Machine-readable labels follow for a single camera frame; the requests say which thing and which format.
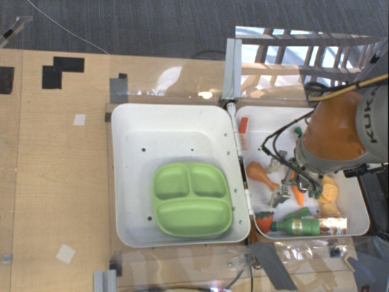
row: gray floor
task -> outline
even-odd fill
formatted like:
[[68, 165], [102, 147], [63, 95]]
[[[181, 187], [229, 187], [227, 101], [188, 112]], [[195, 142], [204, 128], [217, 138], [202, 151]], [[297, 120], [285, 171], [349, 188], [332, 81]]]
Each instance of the gray floor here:
[[[387, 37], [389, 0], [31, 0], [43, 12], [110, 54], [192, 57], [225, 50], [235, 26]], [[0, 0], [0, 31], [31, 15], [7, 47], [98, 53], [38, 13], [26, 0]]]

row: green bottle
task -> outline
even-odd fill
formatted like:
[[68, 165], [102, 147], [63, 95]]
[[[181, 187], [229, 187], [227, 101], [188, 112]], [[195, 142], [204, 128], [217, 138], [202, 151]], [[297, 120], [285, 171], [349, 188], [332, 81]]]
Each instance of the green bottle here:
[[296, 236], [318, 236], [320, 225], [317, 219], [305, 220], [302, 218], [291, 218], [287, 221], [272, 223], [272, 231], [285, 231]]

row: bottle label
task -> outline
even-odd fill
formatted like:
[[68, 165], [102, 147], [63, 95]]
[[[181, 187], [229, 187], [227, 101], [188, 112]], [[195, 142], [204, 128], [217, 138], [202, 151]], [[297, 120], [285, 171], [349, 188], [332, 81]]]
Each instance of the bottle label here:
[[301, 236], [303, 234], [303, 223], [299, 219], [294, 219], [292, 221], [292, 230], [293, 234], [296, 236]]

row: white paper square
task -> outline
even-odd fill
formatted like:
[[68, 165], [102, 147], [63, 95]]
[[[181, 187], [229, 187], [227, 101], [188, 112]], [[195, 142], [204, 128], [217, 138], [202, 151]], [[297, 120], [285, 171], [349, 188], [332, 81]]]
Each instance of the white paper square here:
[[74, 117], [73, 125], [85, 125], [85, 114], [76, 114]]
[[58, 251], [56, 258], [66, 264], [70, 264], [74, 254], [75, 254], [75, 249], [72, 249], [70, 246], [63, 244], [61, 246], [61, 249]]

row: red object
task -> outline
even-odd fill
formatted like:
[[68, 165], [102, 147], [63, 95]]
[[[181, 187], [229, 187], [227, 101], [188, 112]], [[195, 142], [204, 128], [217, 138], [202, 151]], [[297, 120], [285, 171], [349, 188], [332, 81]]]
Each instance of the red object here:
[[260, 212], [255, 216], [256, 225], [259, 227], [261, 232], [264, 234], [269, 232], [273, 222], [273, 212]]
[[249, 118], [243, 117], [241, 120], [241, 125], [239, 126], [239, 133], [241, 134], [246, 133], [248, 123], [249, 123]]

